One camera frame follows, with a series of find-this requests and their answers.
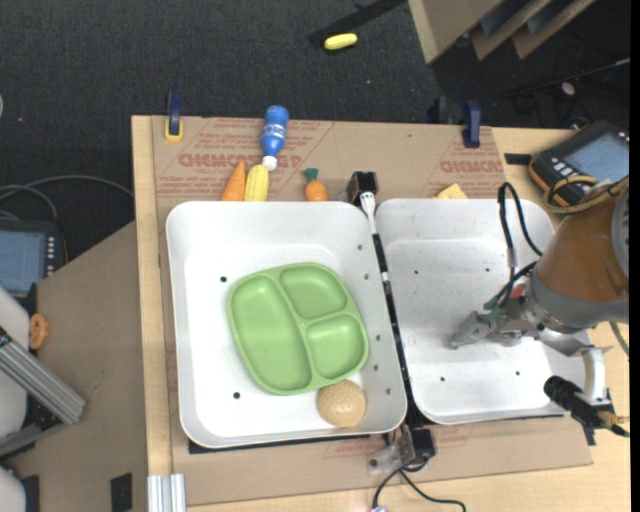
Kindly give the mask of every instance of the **green divided plate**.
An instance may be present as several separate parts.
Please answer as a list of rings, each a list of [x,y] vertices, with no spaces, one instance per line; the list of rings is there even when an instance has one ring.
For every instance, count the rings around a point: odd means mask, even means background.
[[[265,390],[291,395],[355,373],[369,355],[367,332],[342,279],[317,263],[256,272],[227,299],[233,337]]]

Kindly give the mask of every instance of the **cardboard sheet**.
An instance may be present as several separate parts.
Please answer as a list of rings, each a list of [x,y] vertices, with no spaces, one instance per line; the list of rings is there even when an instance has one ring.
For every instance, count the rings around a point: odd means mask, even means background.
[[[502,0],[409,0],[422,53],[428,63],[467,34]]]
[[[6,463],[20,478],[39,477],[41,512],[112,510],[111,480],[127,474],[132,510],[145,509],[137,285],[134,223],[38,285],[38,311],[49,324],[38,358],[87,401],[79,423]]]
[[[539,32],[532,34],[527,27],[521,27],[511,37],[521,59],[528,57],[547,39],[556,34],[567,23],[589,7],[595,0],[575,0],[551,19]]]
[[[553,0],[531,0],[516,14],[509,18],[495,33],[486,35],[478,25],[470,33],[476,55],[479,60],[485,59],[491,52],[506,42],[516,30],[521,28],[538,11],[546,7]]]
[[[183,121],[184,140],[171,144],[164,139],[164,118],[152,117],[173,469],[186,476],[189,505],[377,485],[380,476],[369,475],[367,461],[384,447],[381,436],[193,452],[178,414],[165,221],[169,211],[183,201],[218,199],[238,159],[245,159],[247,166],[260,160],[262,121],[192,117]],[[341,197],[354,171],[376,172],[379,202],[393,197],[434,197],[453,183],[468,197],[493,198],[505,175],[492,131],[483,127],[481,147],[467,149],[461,129],[291,121],[280,168],[272,173],[269,200],[304,200],[303,171],[307,167],[320,169],[331,199]],[[582,429],[570,418],[435,426],[432,430],[439,454],[415,475],[416,481],[591,463]]]

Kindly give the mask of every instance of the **toy corn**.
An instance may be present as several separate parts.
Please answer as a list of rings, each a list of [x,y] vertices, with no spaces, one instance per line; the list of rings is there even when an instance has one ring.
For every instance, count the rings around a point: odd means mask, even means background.
[[[264,165],[254,165],[247,174],[245,201],[266,201],[269,193],[269,171]]]

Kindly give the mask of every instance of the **clamp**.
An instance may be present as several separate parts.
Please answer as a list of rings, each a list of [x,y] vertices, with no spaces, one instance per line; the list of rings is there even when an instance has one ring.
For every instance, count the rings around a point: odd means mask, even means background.
[[[465,128],[462,130],[462,140],[467,148],[480,147],[480,105],[477,101],[467,100],[462,106],[462,119]]]
[[[167,119],[164,123],[164,138],[167,142],[177,143],[184,135],[184,125],[180,119],[182,108],[182,91],[171,87],[167,94]]]

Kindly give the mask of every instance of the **toy bottle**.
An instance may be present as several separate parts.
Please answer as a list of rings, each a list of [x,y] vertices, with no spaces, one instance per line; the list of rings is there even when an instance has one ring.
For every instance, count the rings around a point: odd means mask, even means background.
[[[278,153],[284,147],[284,139],[287,133],[289,111],[280,105],[271,105],[264,116],[264,126],[260,145],[264,151],[262,165],[270,171],[278,167]]]

